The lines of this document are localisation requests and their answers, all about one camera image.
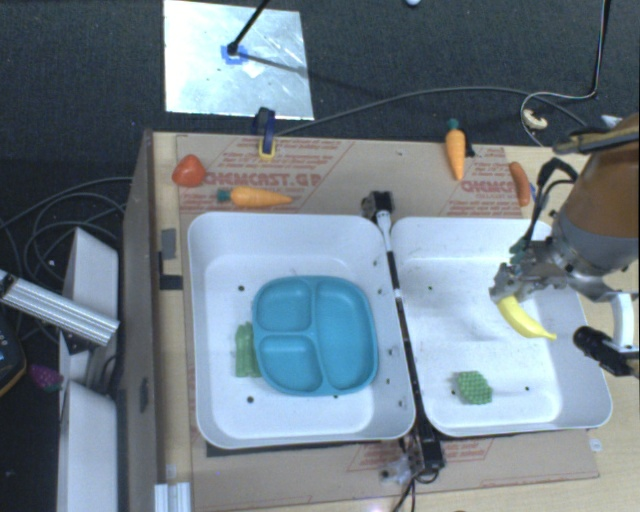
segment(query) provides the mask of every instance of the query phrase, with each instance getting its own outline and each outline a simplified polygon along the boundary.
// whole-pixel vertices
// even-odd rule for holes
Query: orange carrot
[[[206,170],[195,155],[187,155],[178,162],[171,179],[181,187],[197,187],[204,180]]]
[[[218,201],[228,201],[229,199],[233,201],[233,204],[242,208],[264,208],[289,204],[293,201],[289,196],[261,188],[240,186],[233,188],[231,192],[218,190]]]
[[[531,187],[529,186],[529,178],[524,169],[518,162],[509,164],[509,172],[511,179],[516,185],[516,196],[520,206],[527,206],[531,202]]]
[[[460,181],[464,176],[464,157],[467,151],[466,137],[464,132],[458,128],[457,119],[449,119],[447,126],[449,131],[444,141],[447,156],[449,157],[449,165],[451,165],[454,178]]]

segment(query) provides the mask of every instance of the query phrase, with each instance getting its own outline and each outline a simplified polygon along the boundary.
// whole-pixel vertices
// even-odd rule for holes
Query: dark floor
[[[219,2],[256,6],[258,1]],[[601,0],[273,0],[299,10],[316,118],[418,89],[501,86],[571,95],[589,91]],[[638,110],[640,3],[611,3],[600,92],[560,103],[589,125]],[[142,130],[247,133],[250,120],[164,111],[160,0],[0,1],[0,226],[50,195],[86,181],[129,176]],[[522,96],[448,92],[320,124],[300,136],[439,141],[449,117],[473,142],[531,144],[520,126]],[[541,140],[579,125],[550,107]],[[278,122],[278,129],[295,126]],[[127,185],[91,189],[117,203]],[[104,209],[85,198],[51,209],[42,222],[85,219]],[[22,251],[41,209],[8,226]],[[118,235],[119,217],[102,219]],[[7,233],[0,268],[26,274]],[[117,241],[111,241],[118,247]],[[64,271],[68,245],[51,253]],[[33,251],[27,254],[36,265]],[[37,277],[53,287],[55,278]],[[15,324],[17,318],[10,315]],[[56,367],[57,347],[23,319],[31,363]],[[55,509],[57,396],[23,378],[0,398],[0,512]]]

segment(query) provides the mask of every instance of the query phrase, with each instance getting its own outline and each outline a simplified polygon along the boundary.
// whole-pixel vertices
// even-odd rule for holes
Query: yellow banana
[[[531,318],[517,301],[515,296],[509,295],[498,302],[498,310],[518,333],[526,338],[549,338],[555,340],[558,336],[549,333],[536,320]]]

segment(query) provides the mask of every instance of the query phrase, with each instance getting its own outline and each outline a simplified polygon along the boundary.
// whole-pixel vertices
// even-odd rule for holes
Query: black clamp
[[[7,293],[9,293],[9,290],[11,289],[11,287],[15,282],[16,282],[16,278],[11,274],[9,274],[8,272],[4,275],[4,277],[0,281],[0,299],[4,297]]]
[[[395,210],[393,195],[391,192],[371,192],[361,201],[360,208],[361,215],[364,218],[376,223],[376,214],[378,212],[386,211],[392,214]]]
[[[266,107],[260,107],[253,118],[251,133],[260,135],[258,156],[261,160],[271,160],[276,154],[275,141],[276,113]]]
[[[573,342],[585,356],[595,359],[600,367],[616,377],[633,375],[628,362],[638,358],[638,352],[623,354],[608,345],[611,337],[592,327],[580,327],[573,335]]]

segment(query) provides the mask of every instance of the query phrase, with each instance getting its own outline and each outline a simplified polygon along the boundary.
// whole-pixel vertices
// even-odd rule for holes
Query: blue plate
[[[283,393],[352,393],[378,371],[366,296],[336,277],[296,276],[264,285],[253,301],[253,340],[265,380]]]

